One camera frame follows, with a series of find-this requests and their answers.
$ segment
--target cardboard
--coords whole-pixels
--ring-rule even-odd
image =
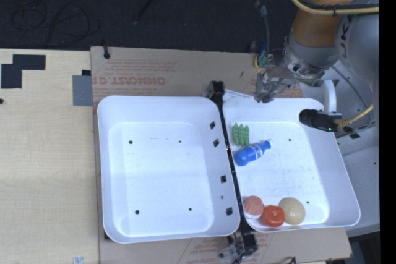
[[[253,95],[257,73],[254,55],[141,48],[91,48],[93,121],[97,172],[100,258],[102,264],[220,263],[217,251],[226,237],[178,239],[118,244],[105,239],[101,214],[100,153],[97,106],[110,95],[202,96],[210,81],[222,81],[227,90]],[[299,86],[278,97],[303,97]],[[323,228],[276,233],[254,233],[259,250],[243,263],[298,263],[351,257],[344,228]]]

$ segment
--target toy tomato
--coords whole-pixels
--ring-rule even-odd
[[[285,222],[285,212],[275,205],[268,205],[261,214],[261,220],[270,227],[279,227]]]

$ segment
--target white tray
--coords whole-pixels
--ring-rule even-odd
[[[294,197],[306,210],[298,226],[273,228],[260,219],[246,219],[259,232],[319,227],[352,226],[360,219],[360,208],[333,133],[299,122],[303,109],[323,109],[309,98],[276,98],[257,103],[254,98],[230,98],[223,112],[233,153],[235,123],[249,127],[250,143],[271,139],[272,147],[245,166],[235,165],[243,198],[256,195],[264,205],[278,205],[283,197]]]
[[[103,225],[133,243],[226,236],[240,214],[218,108],[204,97],[98,105]]]

